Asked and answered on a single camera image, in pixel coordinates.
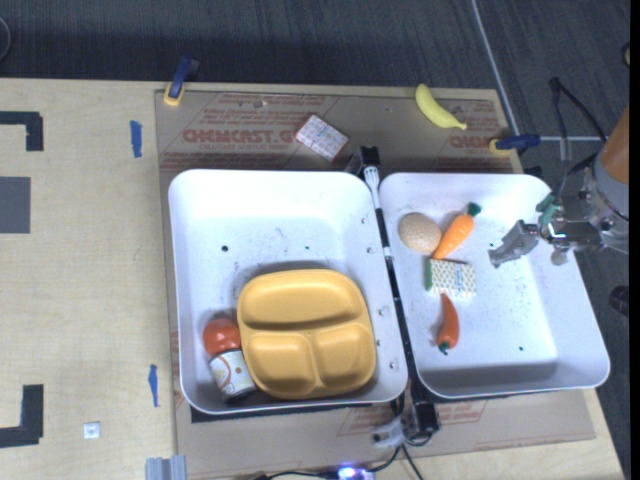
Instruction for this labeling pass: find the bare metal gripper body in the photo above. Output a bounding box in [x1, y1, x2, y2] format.
[545, 191, 631, 256]

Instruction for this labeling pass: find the orange carrot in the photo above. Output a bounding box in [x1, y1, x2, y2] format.
[431, 201, 483, 262]

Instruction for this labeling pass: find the white packet with yellow print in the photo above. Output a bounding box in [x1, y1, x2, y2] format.
[424, 258, 478, 301]

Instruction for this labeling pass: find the white plastic tray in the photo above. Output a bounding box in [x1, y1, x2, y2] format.
[378, 171, 612, 401]
[167, 168, 410, 416]

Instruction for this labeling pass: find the orange chili pepper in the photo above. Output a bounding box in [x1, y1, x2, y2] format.
[435, 292, 461, 356]

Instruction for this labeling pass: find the thin black and white rod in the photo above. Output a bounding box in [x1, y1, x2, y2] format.
[363, 165, 427, 405]

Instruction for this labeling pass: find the yellow banana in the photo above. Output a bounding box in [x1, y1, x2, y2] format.
[414, 83, 469, 132]

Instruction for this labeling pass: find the yellow divided plate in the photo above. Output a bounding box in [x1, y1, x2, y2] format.
[235, 268, 378, 401]

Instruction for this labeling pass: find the brown cardboard board, red print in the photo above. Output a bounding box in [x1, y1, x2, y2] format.
[153, 85, 598, 465]

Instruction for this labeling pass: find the small bottle with orange cap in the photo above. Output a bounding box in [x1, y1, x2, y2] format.
[201, 317, 258, 404]

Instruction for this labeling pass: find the black block with thin wires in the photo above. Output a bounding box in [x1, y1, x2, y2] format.
[344, 145, 383, 175]
[399, 400, 442, 438]

